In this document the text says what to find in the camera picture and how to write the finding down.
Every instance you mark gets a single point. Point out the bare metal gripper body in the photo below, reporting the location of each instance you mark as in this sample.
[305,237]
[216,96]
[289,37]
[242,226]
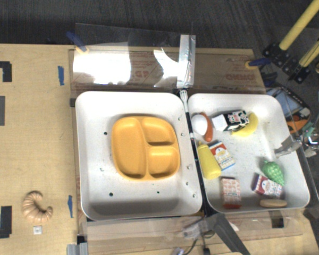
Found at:
[309,146]

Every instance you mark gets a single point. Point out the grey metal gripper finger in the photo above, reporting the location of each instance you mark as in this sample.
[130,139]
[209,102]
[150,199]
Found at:
[288,147]

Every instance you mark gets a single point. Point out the green grapes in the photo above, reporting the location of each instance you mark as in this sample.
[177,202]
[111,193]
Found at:
[274,171]

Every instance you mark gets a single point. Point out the white plastic tray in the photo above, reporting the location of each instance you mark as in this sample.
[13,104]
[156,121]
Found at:
[250,153]
[95,142]

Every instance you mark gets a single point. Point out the yellow banana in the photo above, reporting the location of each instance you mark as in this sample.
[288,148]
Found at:
[251,127]

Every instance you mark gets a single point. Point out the tan biscuit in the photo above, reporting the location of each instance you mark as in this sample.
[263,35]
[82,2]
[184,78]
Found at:
[273,203]

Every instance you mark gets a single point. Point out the black and white milk carton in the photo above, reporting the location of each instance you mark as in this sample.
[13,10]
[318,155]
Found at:
[234,118]

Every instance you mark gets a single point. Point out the red and white packet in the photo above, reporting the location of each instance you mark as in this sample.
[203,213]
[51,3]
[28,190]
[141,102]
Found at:
[223,155]

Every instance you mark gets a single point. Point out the orange patterned carton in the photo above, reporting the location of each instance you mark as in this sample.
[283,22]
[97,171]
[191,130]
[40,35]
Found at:
[230,191]

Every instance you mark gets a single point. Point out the orange sausage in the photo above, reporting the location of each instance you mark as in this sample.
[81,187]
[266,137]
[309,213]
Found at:
[209,134]

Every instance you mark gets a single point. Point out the yellow mustard bottle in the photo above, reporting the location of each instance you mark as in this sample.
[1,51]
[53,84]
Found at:
[208,161]

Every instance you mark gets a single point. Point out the white egg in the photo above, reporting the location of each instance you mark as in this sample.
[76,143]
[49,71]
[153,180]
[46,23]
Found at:
[199,123]

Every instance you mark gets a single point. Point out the yellow padded pole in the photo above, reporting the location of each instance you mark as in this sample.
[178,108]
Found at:
[312,52]
[301,18]

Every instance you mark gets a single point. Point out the orange divided plate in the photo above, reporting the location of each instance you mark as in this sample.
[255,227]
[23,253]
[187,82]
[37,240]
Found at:
[130,145]

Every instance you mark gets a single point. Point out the tan croissant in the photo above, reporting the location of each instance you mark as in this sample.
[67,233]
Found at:
[33,208]

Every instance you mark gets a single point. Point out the small white square tag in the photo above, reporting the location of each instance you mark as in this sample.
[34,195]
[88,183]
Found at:
[37,230]

